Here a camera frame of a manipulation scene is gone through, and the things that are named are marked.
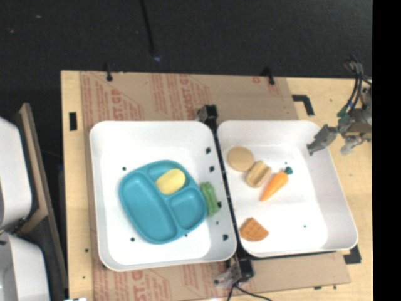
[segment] black hole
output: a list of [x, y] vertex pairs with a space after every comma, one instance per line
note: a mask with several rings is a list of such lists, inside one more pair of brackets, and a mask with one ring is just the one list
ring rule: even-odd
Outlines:
[[70, 130], [77, 130], [78, 123], [76, 122], [76, 112], [70, 113]]

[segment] toy carrot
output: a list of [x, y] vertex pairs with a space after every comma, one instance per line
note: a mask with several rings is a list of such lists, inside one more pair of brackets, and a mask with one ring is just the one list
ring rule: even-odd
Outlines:
[[267, 200], [270, 196], [287, 184], [288, 175], [292, 173], [293, 170], [290, 167], [286, 167], [284, 172], [278, 172], [276, 175], [274, 175], [267, 188], [264, 190], [261, 201]]

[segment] toy food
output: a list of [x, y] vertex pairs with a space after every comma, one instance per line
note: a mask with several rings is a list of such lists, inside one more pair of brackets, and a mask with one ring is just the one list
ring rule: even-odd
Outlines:
[[242, 146], [235, 146], [228, 152], [227, 160], [230, 166], [237, 171], [248, 171], [253, 163], [253, 154]]
[[179, 168], [173, 168], [156, 180], [160, 192], [169, 195], [177, 192], [185, 184], [185, 174]]
[[260, 187], [270, 174], [271, 168], [263, 161], [257, 161], [246, 174], [245, 181], [251, 187]]
[[271, 182], [268, 184], [267, 188], [264, 190], [261, 201], [267, 200], [270, 196], [276, 193], [288, 182], [288, 175], [292, 174], [293, 170], [287, 167], [284, 172], [278, 172], [272, 178]]
[[269, 235], [269, 231], [254, 218], [248, 218], [241, 226], [239, 234], [248, 241], [261, 241]]
[[217, 203], [216, 195], [214, 194], [214, 188], [211, 183], [206, 182], [200, 184], [200, 190], [202, 191], [206, 206], [207, 206], [207, 215], [212, 216], [216, 212], [220, 210], [220, 206]]

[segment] black floor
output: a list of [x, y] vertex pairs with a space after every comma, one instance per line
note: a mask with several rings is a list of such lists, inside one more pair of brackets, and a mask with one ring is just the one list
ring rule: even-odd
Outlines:
[[[61, 70], [372, 75], [373, 0], [0, 0], [0, 116], [33, 108], [58, 213]], [[153, 42], [156, 61], [149, 53]]]

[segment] round bread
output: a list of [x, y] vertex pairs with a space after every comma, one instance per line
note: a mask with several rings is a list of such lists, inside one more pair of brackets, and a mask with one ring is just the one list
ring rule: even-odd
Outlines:
[[235, 146], [228, 152], [227, 160], [230, 166], [237, 171], [248, 171], [254, 164], [253, 154], [242, 146]]

